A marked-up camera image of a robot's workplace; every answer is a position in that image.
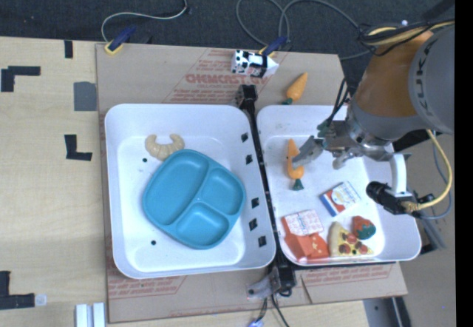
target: toy pizza slice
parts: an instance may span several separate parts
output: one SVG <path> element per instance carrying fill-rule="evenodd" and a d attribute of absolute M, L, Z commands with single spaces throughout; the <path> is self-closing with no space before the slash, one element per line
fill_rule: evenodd
<path fill-rule="evenodd" d="M 370 247 L 361 242 L 353 233 L 343 228 L 339 222 L 333 222 L 328 232 L 330 256 L 363 256 L 372 254 Z"/>

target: orange carrot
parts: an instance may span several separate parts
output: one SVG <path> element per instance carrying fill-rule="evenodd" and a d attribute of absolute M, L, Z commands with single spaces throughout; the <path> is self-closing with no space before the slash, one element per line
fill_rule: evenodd
<path fill-rule="evenodd" d="M 304 167 L 298 166 L 297 168 L 293 168 L 293 157 L 299 154 L 299 150 L 296 146 L 296 142 L 293 139 L 289 139 L 287 144 L 287 174 L 293 180 L 296 180 L 294 183 L 294 190 L 301 190 L 304 187 L 302 186 L 301 178 L 304 175 Z"/>
<path fill-rule="evenodd" d="M 302 97 L 302 93 L 307 83 L 307 72 L 302 73 L 286 90 L 286 101 L 283 102 L 285 105 L 290 105 L 294 101 L 298 101 Z"/>

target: robotic arm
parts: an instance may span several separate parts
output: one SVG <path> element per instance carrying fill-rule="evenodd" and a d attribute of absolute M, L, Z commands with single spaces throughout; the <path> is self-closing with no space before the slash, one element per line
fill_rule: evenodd
<path fill-rule="evenodd" d="M 334 169 L 361 156 L 389 161 L 392 186 L 372 182 L 367 194 L 393 214 L 413 213 L 441 199 L 414 202 L 406 190 L 404 158 L 393 152 L 392 143 L 408 132 L 426 129 L 447 163 L 447 187 L 451 186 L 452 170 L 431 130 L 454 133 L 455 21 L 382 27 L 360 39 L 376 49 L 347 117 L 333 121 L 331 115 L 319 126 L 318 138 L 311 136 L 301 146 L 293 165 L 305 164 L 324 150 L 335 158 Z"/>

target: blue plate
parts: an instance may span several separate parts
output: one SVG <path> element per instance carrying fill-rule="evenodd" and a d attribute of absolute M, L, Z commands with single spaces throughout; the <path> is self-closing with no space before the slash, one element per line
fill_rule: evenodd
<path fill-rule="evenodd" d="M 146 217 L 195 249 L 221 243 L 239 218 L 246 193 L 240 179 L 192 149 L 170 155 L 143 193 Z"/>

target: wooden surface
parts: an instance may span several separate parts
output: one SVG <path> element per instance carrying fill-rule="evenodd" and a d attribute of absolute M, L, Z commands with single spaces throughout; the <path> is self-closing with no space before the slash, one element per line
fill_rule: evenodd
<path fill-rule="evenodd" d="M 0 68 L 41 67 L 39 77 L 16 76 L 14 91 L 0 92 L 0 270 L 11 271 L 11 294 L 47 296 L 45 306 L 0 311 L 0 326 L 73 326 L 75 305 L 106 302 L 98 112 L 74 111 L 73 95 L 75 82 L 97 83 L 95 43 L 73 47 L 71 59 L 63 41 L 0 38 Z M 66 159 L 67 134 L 91 161 Z M 283 312 L 291 326 L 368 326 L 361 301 Z M 257 315 L 120 326 L 247 326 Z M 274 310 L 265 325 L 282 326 Z"/>

